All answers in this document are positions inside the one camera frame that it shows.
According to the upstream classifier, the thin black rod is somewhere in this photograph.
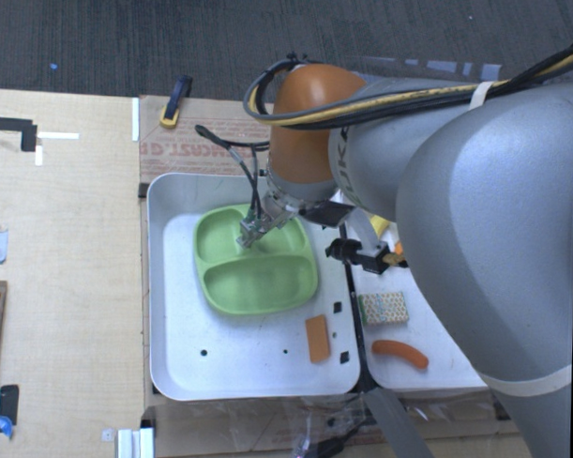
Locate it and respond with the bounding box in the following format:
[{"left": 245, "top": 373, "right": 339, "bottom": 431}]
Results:
[{"left": 331, "top": 223, "right": 385, "bottom": 395}]

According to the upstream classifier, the black block with thin wires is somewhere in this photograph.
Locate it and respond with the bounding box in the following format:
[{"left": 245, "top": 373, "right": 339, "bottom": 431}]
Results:
[{"left": 300, "top": 433, "right": 361, "bottom": 458}]

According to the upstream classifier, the green divided plate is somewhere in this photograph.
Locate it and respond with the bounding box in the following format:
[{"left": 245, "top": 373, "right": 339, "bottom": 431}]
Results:
[{"left": 189, "top": 201, "right": 323, "bottom": 319}]

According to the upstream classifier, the small printed carton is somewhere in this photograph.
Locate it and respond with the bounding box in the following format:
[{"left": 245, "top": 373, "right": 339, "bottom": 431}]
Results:
[{"left": 356, "top": 289, "right": 412, "bottom": 329}]

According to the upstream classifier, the orange rectangular biscuit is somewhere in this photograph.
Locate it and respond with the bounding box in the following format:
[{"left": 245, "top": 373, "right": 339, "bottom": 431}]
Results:
[{"left": 302, "top": 313, "right": 334, "bottom": 366}]

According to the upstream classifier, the white plastic tray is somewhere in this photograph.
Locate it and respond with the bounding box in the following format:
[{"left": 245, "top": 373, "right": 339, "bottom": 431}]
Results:
[
  {"left": 326, "top": 189, "right": 496, "bottom": 397},
  {"left": 139, "top": 171, "right": 369, "bottom": 409}
]

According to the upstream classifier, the orange sausage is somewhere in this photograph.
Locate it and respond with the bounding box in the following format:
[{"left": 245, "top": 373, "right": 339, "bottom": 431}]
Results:
[{"left": 369, "top": 338, "right": 430, "bottom": 371}]

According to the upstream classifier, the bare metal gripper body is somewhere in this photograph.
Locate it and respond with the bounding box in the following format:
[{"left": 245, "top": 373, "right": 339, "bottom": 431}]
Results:
[{"left": 239, "top": 191, "right": 301, "bottom": 237}]

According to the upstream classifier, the yellow banana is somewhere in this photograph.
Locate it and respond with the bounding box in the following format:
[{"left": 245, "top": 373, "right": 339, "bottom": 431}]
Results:
[{"left": 369, "top": 213, "right": 393, "bottom": 237}]

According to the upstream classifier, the black cylinder on white bracket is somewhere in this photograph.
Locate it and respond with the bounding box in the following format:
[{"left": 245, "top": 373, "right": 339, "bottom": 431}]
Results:
[{"left": 324, "top": 206, "right": 394, "bottom": 277}]

